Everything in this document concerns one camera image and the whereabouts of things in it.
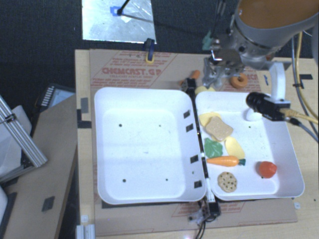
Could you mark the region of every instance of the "dark floor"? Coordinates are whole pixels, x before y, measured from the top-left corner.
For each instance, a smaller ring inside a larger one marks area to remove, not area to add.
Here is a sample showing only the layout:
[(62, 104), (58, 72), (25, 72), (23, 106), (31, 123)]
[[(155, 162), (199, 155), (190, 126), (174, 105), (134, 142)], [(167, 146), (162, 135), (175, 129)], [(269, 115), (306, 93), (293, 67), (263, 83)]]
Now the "dark floor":
[[(151, 1), (156, 51), (203, 53), (201, 41), (212, 26), (215, 0)], [(236, 4), (237, 0), (227, 0), (217, 33), (228, 27)], [(0, 95), (11, 108), (23, 105), (31, 117), (35, 101), (48, 84), (74, 88), (75, 49), (142, 49), (139, 44), (82, 40), (81, 8), (81, 0), (0, 0)], [(304, 36), (301, 57), (312, 56), (310, 40)], [(290, 57), (289, 45), (277, 55)], [(70, 212), (76, 187), (71, 193)]]

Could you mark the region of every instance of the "toy tomato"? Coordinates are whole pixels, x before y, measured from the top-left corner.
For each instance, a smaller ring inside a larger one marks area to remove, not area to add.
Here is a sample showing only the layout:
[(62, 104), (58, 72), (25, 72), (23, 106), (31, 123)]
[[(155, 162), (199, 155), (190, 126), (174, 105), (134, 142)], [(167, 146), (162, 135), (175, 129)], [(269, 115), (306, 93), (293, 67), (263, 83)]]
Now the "toy tomato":
[(263, 161), (259, 166), (259, 174), (264, 178), (271, 178), (277, 171), (277, 166), (269, 161)]

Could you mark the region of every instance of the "toy carrot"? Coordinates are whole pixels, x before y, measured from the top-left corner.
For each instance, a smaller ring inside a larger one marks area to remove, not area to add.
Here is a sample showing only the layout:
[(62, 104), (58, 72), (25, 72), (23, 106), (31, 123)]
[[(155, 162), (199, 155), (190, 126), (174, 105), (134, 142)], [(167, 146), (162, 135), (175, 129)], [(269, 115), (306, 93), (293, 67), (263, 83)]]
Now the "toy carrot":
[(209, 164), (222, 165), (222, 166), (245, 165), (245, 163), (246, 163), (246, 160), (244, 158), (238, 159), (235, 156), (214, 157), (214, 158), (209, 158), (206, 161)]

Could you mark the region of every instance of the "wooden table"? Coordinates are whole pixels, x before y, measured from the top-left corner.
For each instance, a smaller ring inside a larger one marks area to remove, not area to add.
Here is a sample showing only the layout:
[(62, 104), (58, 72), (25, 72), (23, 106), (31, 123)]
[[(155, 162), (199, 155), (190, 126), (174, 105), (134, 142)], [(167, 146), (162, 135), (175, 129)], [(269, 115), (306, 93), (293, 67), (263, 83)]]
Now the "wooden table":
[[(76, 51), (76, 88), (77, 109), (81, 109), (83, 98), (90, 96), (90, 56), (88, 50)], [(313, 80), (304, 80), (304, 94), (318, 113), (318, 67), (312, 59), (301, 59), (301, 74), (311, 74)], [(260, 86), (263, 92), (270, 93), (264, 75), (270, 79), (268, 72), (258, 72)], [(286, 99), (292, 102), (292, 109), (302, 112), (296, 90), (292, 86), (293, 75), (291, 68), (286, 71), (287, 92)], [(82, 113), (82, 121), (91, 120), (90, 106)], [(297, 223), (274, 224), (263, 226), (245, 226), (233, 228), (206, 229), (204, 238), (228, 239), (269, 239), (269, 238), (317, 238), (319, 234), (319, 172), (318, 172), (318, 144), (302, 129), (288, 125), (295, 152), (305, 182), (305, 192), (294, 199), (299, 203), (296, 210)], [(78, 129), (78, 165), (80, 187), (80, 215), (82, 225), (94, 224), (94, 196), (93, 196), (93, 165), (92, 165), (92, 131), (90, 128)], [(193, 238), (197, 231), (162, 232), (153, 234), (136, 234), (123, 236), (98, 237), (114, 239), (161, 239), (161, 238)]]

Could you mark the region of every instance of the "tray with toy food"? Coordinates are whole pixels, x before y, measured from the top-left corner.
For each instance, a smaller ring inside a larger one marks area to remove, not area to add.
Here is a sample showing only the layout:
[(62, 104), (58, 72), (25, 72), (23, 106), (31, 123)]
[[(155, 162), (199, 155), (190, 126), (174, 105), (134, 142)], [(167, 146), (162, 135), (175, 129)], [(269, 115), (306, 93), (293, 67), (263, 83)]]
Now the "tray with toy food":
[[(102, 88), (94, 97), (98, 192), (109, 204), (296, 197), (304, 182), (284, 122), (246, 121), (246, 93)], [(260, 163), (266, 166), (260, 175)], [(208, 177), (204, 174), (207, 166)]]

